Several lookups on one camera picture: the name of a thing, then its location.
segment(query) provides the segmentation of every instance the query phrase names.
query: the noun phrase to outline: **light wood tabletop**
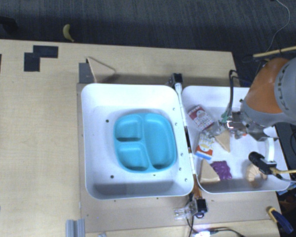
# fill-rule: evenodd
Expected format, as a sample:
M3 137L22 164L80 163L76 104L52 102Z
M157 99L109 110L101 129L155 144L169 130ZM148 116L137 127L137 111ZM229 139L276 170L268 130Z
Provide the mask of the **light wood tabletop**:
M58 55L37 58L34 46L57 47ZM39 72L24 71L25 53L38 60ZM64 237L66 220L81 218L76 85L87 57L115 70L112 83L164 84L182 73L185 85L228 86L228 71L235 69L231 53L216 51L0 40L0 55L0 237ZM267 206L280 211L275 192L203 195L210 209L195 229L224 226L246 237L279 237L266 213ZM151 211L150 199L141 198L143 212ZM116 207L128 221L121 229L110 228L104 209L108 237L188 235L185 221L174 222L173 200L160 198L149 219L128 217L131 206L138 200ZM150 227L137 229L147 225L143 220Z

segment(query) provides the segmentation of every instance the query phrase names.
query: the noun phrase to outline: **purple object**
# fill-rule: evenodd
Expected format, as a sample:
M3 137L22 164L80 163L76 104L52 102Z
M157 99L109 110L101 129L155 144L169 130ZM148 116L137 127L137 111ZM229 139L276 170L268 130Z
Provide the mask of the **purple object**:
M214 171L219 175L221 180L230 180L232 179L232 175L230 173L230 168L227 165L225 160L223 161L214 161L211 164Z

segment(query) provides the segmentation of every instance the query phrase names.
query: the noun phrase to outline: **table surface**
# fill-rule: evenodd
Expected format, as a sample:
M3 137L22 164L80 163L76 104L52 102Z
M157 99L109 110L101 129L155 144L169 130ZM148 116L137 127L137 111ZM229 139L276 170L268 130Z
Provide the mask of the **table surface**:
M24 53L33 53L34 45L57 46L58 58L41 58L40 72L24 72ZM0 54L0 236L61 237L66 220L81 217L76 84L78 64L87 57L115 69L113 83L164 84L183 73L185 86L227 86L235 68L231 53L214 51L0 40ZM204 194L211 211L195 222L197 230L226 226L247 237L279 237L266 213L267 206L279 210L275 192L215 196ZM133 202L120 209L127 212ZM167 198L158 203L156 220L173 210ZM226 213L230 219L219 221ZM187 236L185 222L177 224L107 236Z

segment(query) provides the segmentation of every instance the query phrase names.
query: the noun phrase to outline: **blue divided plate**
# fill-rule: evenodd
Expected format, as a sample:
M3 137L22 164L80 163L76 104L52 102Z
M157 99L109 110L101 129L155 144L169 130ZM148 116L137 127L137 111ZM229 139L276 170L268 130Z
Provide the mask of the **blue divided plate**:
M122 168L149 173L171 167L177 148L170 122L155 113L137 113L120 117L114 124L114 145Z

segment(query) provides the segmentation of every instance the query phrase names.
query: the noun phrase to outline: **bread slice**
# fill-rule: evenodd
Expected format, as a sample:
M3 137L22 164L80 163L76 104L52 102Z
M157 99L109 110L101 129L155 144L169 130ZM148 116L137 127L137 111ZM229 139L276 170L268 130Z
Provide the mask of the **bread slice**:
M215 136L215 139L223 149L230 153L230 135L228 130L225 130L220 135Z
M217 183L221 180L205 159L201 162L201 172L198 178L200 184Z

